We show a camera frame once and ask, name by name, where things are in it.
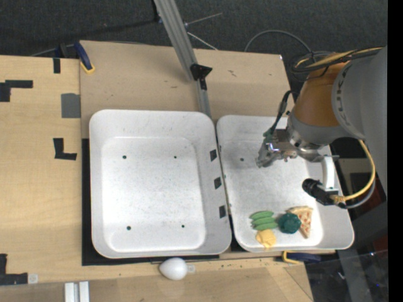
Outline green pea pods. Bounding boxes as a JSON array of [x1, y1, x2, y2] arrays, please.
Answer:
[[249, 210, 279, 232]]

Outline dark green broccoli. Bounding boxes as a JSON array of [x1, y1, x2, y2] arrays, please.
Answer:
[[278, 212, 302, 235]]

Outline white egg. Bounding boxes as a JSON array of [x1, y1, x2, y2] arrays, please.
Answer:
[[159, 257, 189, 281]]

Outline yellow toy corn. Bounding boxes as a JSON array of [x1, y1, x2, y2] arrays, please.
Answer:
[[255, 229, 277, 249]]

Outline white plastic tray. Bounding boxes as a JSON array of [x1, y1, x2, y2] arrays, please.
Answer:
[[215, 115, 355, 254], [89, 108, 233, 259]]

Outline black cylinder on white bracket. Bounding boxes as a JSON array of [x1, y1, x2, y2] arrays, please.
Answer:
[[301, 155, 347, 208]]

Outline pale wood board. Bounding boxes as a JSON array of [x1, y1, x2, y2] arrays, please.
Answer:
[[79, 40, 336, 260]]

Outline pizza slice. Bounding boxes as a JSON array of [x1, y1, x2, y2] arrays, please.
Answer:
[[285, 205, 314, 239]]

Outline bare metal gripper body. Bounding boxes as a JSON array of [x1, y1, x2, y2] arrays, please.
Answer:
[[263, 128, 328, 163]]

